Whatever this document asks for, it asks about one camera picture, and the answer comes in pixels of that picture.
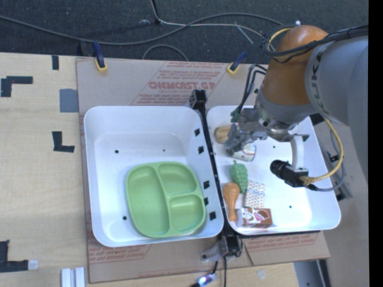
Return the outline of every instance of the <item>light wood surface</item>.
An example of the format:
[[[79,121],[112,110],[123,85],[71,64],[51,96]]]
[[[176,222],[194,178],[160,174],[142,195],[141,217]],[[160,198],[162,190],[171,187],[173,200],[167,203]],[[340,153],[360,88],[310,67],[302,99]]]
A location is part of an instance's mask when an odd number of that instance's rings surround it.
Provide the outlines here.
[[[37,270],[0,273],[0,286],[60,286],[60,270],[84,267],[86,222],[78,113],[62,113],[59,90],[77,89],[75,57],[0,53],[0,78],[33,76],[0,97],[0,241],[9,239],[8,260],[36,259]],[[73,153],[53,151],[53,131]],[[220,279],[209,286],[223,286]],[[206,273],[97,283],[96,286],[190,286]],[[294,265],[227,271],[227,286],[295,286]]]

